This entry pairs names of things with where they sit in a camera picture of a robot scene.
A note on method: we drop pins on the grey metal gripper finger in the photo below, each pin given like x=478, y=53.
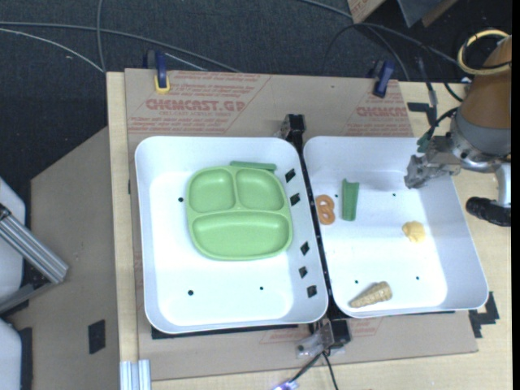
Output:
x=426, y=174
x=413, y=171

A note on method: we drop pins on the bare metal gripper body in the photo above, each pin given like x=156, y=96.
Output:
x=443, y=159

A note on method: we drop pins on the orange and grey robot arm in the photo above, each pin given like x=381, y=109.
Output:
x=489, y=96

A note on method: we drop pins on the pale yellow dumpling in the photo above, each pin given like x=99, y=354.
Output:
x=414, y=231

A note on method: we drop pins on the white plastic tray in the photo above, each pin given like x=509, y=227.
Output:
x=386, y=258
x=227, y=295

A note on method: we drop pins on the orange pretzel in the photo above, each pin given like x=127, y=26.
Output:
x=326, y=217

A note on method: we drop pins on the tan waffle cone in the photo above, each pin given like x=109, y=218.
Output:
x=375, y=295

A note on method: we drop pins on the green divided plate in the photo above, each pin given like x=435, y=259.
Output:
x=239, y=230

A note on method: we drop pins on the brown cardboard board red print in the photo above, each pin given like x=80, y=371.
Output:
x=203, y=104

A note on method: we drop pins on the black cylinder on white bracket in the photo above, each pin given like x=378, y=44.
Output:
x=487, y=210

